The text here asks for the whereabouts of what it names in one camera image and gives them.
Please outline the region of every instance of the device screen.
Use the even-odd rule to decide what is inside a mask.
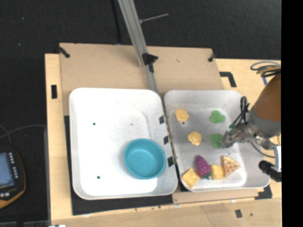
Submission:
[[[0,153],[0,189],[14,185],[14,177],[11,172],[8,155]]]

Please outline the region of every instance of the bowl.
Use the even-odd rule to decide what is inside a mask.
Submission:
[[[165,169],[166,160],[162,148],[152,140],[136,139],[124,151],[124,163],[133,176],[152,179]]]

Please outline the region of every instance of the pizza slice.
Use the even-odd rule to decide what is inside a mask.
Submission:
[[[231,157],[222,156],[221,160],[225,177],[229,176],[240,167],[239,163]]]

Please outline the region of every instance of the white tray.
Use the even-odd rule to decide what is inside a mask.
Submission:
[[[240,168],[220,180],[200,179],[194,187],[183,185],[192,192],[228,190],[239,188],[259,188],[269,184],[269,176],[262,173],[258,164],[263,160],[252,145],[234,143],[230,148],[215,149],[209,140],[209,135],[220,133],[224,135],[229,125],[240,114],[241,95],[229,90],[174,90],[164,97],[168,124],[172,136],[172,145],[176,155],[176,163],[182,176],[191,167],[195,169],[197,155],[204,157],[209,165],[221,165],[221,156],[227,155],[239,162]],[[190,118],[183,124],[176,119],[175,111],[183,108]],[[210,122],[213,110],[225,115],[223,123]],[[192,131],[202,134],[200,146],[188,141],[187,136]]]
[[[71,165],[75,192],[84,199],[168,195],[176,168],[142,180],[127,171],[123,152],[138,138],[155,141],[172,157],[161,98],[150,90],[78,88],[70,98]]]

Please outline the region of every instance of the digital multimeter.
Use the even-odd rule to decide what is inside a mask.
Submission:
[[[19,154],[11,146],[0,146],[0,209],[25,191],[24,168]]]

